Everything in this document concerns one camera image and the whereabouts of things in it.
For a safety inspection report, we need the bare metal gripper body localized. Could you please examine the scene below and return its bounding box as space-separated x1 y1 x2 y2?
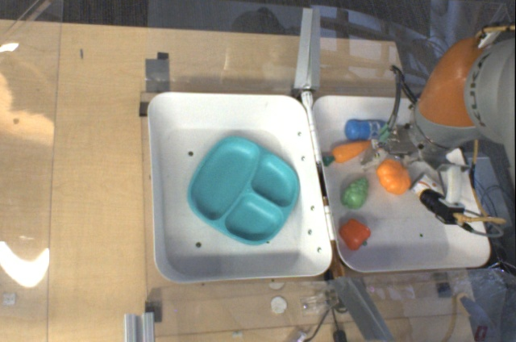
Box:
380 123 425 165

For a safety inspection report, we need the orange carrot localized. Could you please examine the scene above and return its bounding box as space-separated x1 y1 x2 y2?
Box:
322 140 372 167

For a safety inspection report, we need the blue bottle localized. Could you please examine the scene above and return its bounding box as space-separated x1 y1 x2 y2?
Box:
344 118 387 142

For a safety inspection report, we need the orange pumpkin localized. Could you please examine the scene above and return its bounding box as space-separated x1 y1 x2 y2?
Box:
376 158 412 196

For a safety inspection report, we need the green broccoli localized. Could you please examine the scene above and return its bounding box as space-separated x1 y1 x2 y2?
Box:
340 177 370 211

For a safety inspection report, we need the white and orange tube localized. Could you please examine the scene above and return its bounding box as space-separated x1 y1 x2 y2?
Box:
410 174 439 194

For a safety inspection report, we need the red bell pepper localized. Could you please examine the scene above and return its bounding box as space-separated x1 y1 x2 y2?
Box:
338 218 372 252

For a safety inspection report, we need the white plastic tray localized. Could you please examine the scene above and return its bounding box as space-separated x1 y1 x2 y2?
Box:
147 91 334 284
312 94 492 273

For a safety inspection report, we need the teal divided plate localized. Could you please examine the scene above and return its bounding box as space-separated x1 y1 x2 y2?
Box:
187 136 302 247

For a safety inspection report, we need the black cylinder on white bracket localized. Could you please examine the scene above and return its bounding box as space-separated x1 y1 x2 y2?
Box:
418 165 465 225

